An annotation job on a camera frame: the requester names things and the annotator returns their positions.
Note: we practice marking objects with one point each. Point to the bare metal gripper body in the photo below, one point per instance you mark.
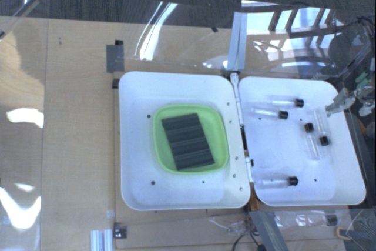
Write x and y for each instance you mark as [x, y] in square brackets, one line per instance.
[362, 94]

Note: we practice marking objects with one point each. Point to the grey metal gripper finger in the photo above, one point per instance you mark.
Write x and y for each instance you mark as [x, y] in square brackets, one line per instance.
[341, 95]
[337, 107]

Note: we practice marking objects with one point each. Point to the clear tube with black cap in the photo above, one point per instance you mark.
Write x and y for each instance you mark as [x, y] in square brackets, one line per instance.
[292, 180]
[308, 127]
[299, 103]
[283, 114]
[324, 140]

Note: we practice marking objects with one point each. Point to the white plastic tray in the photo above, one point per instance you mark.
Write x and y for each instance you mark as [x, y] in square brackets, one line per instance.
[138, 173]
[282, 150]

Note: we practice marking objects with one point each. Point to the thin black and white rod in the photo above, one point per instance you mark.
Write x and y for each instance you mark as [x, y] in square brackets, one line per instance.
[240, 114]

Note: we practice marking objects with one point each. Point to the green plate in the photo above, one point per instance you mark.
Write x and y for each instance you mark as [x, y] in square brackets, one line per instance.
[218, 141]

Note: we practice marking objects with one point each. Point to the dark grey ribbed block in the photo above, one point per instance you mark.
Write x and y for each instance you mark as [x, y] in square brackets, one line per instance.
[188, 141]

